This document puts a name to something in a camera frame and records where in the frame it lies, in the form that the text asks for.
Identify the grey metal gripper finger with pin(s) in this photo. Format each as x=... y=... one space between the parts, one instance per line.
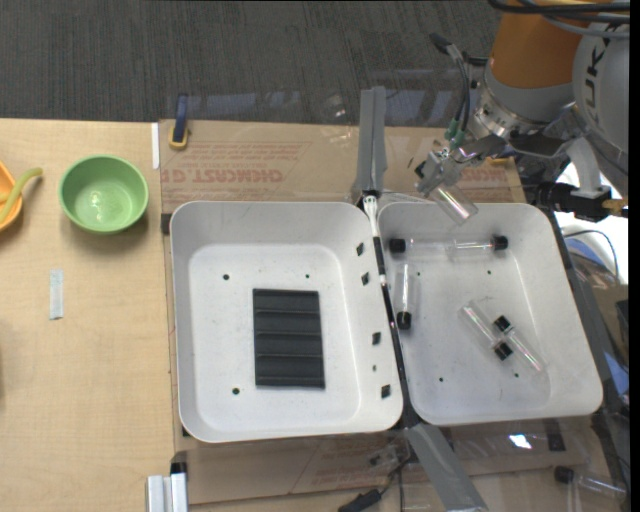
x=452 y=175
x=426 y=179

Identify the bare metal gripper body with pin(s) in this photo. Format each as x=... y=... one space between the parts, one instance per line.
x=480 y=142

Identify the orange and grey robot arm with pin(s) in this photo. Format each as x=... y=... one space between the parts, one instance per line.
x=530 y=55

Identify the clear plastic bottle black cap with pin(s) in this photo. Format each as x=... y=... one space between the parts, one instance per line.
x=525 y=352
x=475 y=246
x=415 y=246
x=477 y=322
x=404 y=295
x=585 y=482

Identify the thin black and white rod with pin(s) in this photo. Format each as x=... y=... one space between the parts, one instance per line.
x=380 y=256

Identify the brown cardboard board red print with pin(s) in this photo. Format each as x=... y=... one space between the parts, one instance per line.
x=250 y=150

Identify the black ribbed rack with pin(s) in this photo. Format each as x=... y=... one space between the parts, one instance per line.
x=288 y=339

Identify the white plastic tray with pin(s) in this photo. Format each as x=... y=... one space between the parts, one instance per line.
x=450 y=390
x=215 y=320

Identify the green bowl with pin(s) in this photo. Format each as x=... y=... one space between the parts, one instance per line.
x=103 y=194

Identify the yellow green curved stick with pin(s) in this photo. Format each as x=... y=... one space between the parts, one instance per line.
x=20 y=187

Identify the orange plate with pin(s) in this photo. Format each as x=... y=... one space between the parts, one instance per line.
x=9 y=200

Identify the black cylinder on white bracket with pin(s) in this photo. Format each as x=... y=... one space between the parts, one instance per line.
x=582 y=200

